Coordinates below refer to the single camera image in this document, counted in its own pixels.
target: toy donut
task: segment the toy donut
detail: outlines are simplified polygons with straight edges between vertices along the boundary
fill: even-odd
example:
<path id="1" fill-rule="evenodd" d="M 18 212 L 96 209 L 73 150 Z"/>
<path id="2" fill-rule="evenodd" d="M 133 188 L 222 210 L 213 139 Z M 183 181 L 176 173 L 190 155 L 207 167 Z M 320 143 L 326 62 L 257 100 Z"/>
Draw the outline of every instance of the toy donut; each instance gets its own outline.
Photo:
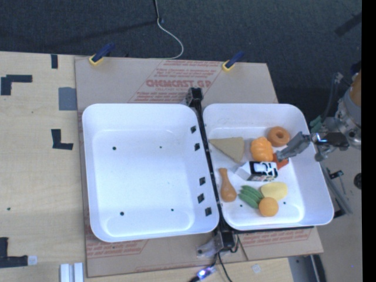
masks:
<path id="1" fill-rule="evenodd" d="M 268 132 L 268 140 L 274 147 L 280 147 L 290 141 L 290 134 L 281 126 L 275 126 Z"/>

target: blue clamp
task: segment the blue clamp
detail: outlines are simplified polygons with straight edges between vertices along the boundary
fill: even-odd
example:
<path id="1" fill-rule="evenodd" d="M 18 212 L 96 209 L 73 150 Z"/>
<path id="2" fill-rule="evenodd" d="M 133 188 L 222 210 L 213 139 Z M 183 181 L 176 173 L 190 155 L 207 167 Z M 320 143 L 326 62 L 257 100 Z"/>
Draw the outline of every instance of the blue clamp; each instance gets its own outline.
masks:
<path id="1" fill-rule="evenodd" d="M 233 68 L 234 64 L 238 62 L 243 56 L 244 56 L 244 52 L 239 51 L 231 59 L 229 59 L 228 61 L 225 61 L 222 64 L 222 69 L 225 71 L 230 71 Z"/>
<path id="2" fill-rule="evenodd" d="M 90 64 L 92 64 L 93 66 L 98 65 L 99 63 L 103 61 L 103 57 L 108 56 L 111 53 L 111 51 L 113 51 L 114 49 L 115 49 L 114 43 L 106 44 L 105 46 L 100 48 L 96 54 L 92 55 L 89 58 Z"/>

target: cardboard sheet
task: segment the cardboard sheet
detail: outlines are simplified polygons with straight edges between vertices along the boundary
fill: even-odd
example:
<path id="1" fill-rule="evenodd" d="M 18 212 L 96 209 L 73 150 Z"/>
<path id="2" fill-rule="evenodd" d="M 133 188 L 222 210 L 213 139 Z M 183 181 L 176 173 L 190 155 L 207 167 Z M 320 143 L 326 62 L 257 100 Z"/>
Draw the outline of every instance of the cardboard sheet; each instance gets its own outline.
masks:
<path id="1" fill-rule="evenodd" d="M 266 64 L 237 63 L 230 72 L 221 62 L 105 58 L 98 66 L 75 58 L 80 162 L 89 277 L 206 266 L 196 247 L 212 234 L 104 243 L 89 223 L 83 149 L 82 113 L 94 103 L 184 103 L 191 87 L 203 90 L 203 108 L 212 103 L 277 103 Z M 322 252 L 315 228 L 240 235 L 241 248 L 223 257 L 225 263 Z"/>

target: wooden table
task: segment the wooden table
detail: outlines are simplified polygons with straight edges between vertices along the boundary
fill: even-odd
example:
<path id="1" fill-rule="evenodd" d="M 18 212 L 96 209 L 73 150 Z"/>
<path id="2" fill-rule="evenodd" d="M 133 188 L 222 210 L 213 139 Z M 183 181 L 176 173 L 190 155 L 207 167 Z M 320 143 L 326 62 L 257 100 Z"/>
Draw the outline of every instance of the wooden table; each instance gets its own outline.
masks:
<path id="1" fill-rule="evenodd" d="M 85 264 L 77 111 L 59 111 L 58 88 L 75 88 L 74 56 L 0 52 L 0 76 L 32 75 L 0 96 L 0 237 L 8 255 L 34 255 L 35 266 L 0 268 L 1 281 L 59 281 L 63 263 Z M 51 129 L 72 150 L 53 149 Z M 261 272 L 252 266 L 258 264 Z M 201 268 L 155 271 L 85 281 L 189 281 Z M 210 281 L 227 281 L 220 265 Z M 287 258 L 226 264 L 233 281 L 292 281 Z"/>

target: white cable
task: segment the white cable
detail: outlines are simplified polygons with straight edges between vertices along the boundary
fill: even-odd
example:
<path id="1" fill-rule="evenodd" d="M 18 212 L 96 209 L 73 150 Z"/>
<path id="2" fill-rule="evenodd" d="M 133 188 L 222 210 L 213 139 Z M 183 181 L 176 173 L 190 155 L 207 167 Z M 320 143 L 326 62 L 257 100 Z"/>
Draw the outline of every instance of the white cable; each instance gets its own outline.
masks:
<path id="1" fill-rule="evenodd" d="M 157 10 L 157 24 L 158 24 L 158 27 L 163 30 L 165 33 L 167 33 L 168 35 L 172 36 L 179 44 L 180 46 L 182 47 L 182 51 L 180 51 L 180 53 L 177 55 L 177 56 L 174 56 L 173 58 L 165 58 L 165 59 L 177 59 L 178 57 L 180 57 L 183 52 L 184 52 L 184 46 L 183 46 L 183 43 L 181 42 L 181 40 L 179 40 L 176 36 L 174 36 L 171 32 L 165 30 L 165 28 L 163 28 L 162 26 L 160 26 L 160 23 L 159 23 L 159 10 L 158 10 L 158 3 L 157 3 L 157 0 L 154 0 L 155 1 L 155 8 Z"/>

